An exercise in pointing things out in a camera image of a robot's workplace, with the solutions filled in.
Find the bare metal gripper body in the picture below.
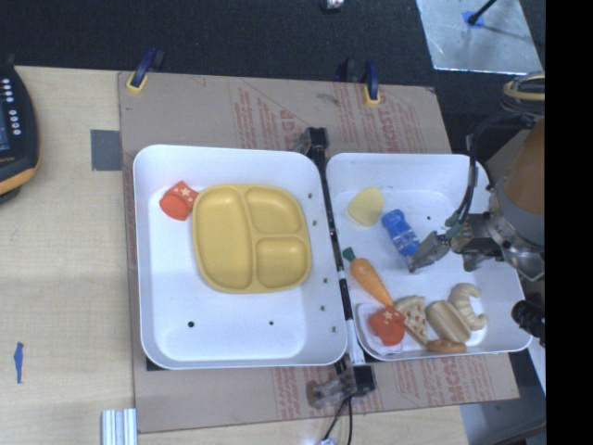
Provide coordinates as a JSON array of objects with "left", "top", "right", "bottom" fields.
[{"left": 448, "top": 211, "right": 546, "bottom": 281}]

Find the blue bottle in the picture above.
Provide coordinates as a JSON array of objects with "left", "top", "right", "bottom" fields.
[{"left": 380, "top": 209, "right": 421, "bottom": 258}]

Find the beige croissant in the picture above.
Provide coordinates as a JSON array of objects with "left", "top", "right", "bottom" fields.
[{"left": 448, "top": 282, "right": 489, "bottom": 332}]

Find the white plastic tray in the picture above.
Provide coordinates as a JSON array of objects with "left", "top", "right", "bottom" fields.
[
  {"left": 324, "top": 151, "right": 535, "bottom": 362},
  {"left": 132, "top": 144, "right": 349, "bottom": 371}
]

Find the orange carrot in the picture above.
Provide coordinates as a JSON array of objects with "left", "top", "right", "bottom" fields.
[{"left": 341, "top": 246, "right": 396, "bottom": 308}]

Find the beige hot dog bun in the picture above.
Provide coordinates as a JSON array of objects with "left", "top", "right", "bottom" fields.
[{"left": 424, "top": 299, "right": 472, "bottom": 344}]

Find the pizza slice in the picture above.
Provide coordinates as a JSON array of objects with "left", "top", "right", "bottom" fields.
[{"left": 393, "top": 294, "right": 430, "bottom": 347}]

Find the pale yellow rounded toy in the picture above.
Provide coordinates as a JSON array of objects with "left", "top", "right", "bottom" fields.
[{"left": 347, "top": 186, "right": 386, "bottom": 227}]

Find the small brown bread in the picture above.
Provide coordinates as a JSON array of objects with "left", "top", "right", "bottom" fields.
[{"left": 425, "top": 337, "right": 468, "bottom": 355}]

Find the thin black and white rod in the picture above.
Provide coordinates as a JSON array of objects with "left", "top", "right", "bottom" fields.
[{"left": 312, "top": 145, "right": 366, "bottom": 366}]

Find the yellow divided plate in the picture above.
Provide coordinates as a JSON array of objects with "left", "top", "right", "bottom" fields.
[{"left": 191, "top": 183, "right": 313, "bottom": 295}]

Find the brown cardboard board red print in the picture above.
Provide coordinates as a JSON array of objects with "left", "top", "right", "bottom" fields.
[{"left": 117, "top": 71, "right": 521, "bottom": 435}]

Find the black block with thin wires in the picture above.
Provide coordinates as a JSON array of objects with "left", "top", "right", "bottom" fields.
[
  {"left": 295, "top": 126, "right": 331, "bottom": 155},
  {"left": 307, "top": 362, "right": 377, "bottom": 410}
]

